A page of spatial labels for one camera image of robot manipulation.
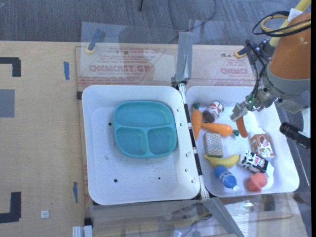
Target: banana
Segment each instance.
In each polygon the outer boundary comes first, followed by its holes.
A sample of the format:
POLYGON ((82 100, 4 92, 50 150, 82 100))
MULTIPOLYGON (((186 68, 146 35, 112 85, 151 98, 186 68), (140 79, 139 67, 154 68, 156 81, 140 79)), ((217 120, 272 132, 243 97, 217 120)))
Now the banana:
POLYGON ((207 159, 214 167, 224 165, 226 168, 230 168, 239 160, 239 154, 234 154, 226 158, 209 157, 204 155, 204 158, 207 159))

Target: pink object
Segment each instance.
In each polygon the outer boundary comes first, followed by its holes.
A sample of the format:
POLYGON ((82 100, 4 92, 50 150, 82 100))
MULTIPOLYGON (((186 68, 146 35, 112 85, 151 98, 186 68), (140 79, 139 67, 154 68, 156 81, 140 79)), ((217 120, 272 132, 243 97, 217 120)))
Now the pink object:
POLYGON ((250 174, 250 180, 248 181, 247 186, 252 192, 259 192, 267 182, 267 176, 264 173, 258 172, 256 174, 250 174))

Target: blue plate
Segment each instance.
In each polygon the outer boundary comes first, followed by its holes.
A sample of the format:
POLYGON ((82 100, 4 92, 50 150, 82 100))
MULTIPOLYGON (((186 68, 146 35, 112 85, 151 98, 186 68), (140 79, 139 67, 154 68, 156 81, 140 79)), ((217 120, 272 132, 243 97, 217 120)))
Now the blue plate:
POLYGON ((113 117, 118 148, 131 157, 160 157, 174 151, 177 131, 172 111, 157 101, 126 101, 113 117))

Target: carrot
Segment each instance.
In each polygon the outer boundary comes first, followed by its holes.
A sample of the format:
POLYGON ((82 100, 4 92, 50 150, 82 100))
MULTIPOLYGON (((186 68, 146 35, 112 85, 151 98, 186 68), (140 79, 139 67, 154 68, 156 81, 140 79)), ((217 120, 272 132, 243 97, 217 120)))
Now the carrot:
POLYGON ((248 137, 248 132, 246 130, 245 124, 243 122, 243 116, 236 120, 237 129, 242 136, 242 138, 248 137))
POLYGON ((221 123, 203 123, 201 124, 203 128, 211 130, 216 133, 220 133, 222 135, 230 135, 234 132, 232 127, 228 124, 221 124, 221 123))
POLYGON ((202 112, 199 110, 199 103, 195 103, 193 104, 193 106, 194 106, 194 111, 191 114, 191 122, 192 122, 194 138, 195 140, 197 140, 198 133, 201 129, 203 116, 202 116, 202 112))

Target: wooden surface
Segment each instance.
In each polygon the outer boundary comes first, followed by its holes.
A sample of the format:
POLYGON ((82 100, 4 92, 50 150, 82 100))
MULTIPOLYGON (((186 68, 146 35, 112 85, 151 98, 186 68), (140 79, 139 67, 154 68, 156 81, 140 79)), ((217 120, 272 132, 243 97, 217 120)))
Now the wooden surface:
POLYGON ((0 89, 15 90, 14 117, 0 118, 0 213, 9 212, 11 192, 22 194, 22 217, 0 224, 0 236, 71 236, 73 226, 83 226, 76 45, 0 41, 0 56, 19 57, 22 71, 12 77, 10 65, 0 64, 0 89), (44 210, 48 219, 41 219, 44 210))

